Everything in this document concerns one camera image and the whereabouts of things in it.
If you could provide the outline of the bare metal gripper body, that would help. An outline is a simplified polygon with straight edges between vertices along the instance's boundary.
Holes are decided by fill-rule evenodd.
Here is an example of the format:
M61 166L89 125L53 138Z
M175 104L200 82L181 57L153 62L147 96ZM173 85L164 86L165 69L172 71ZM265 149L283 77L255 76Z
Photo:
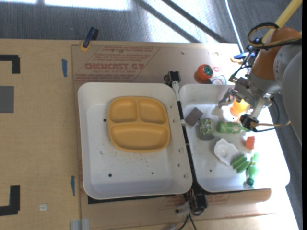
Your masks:
M230 81L235 84L231 90L234 97L238 97L249 104L256 104L260 98L260 92L250 79L231 77Z

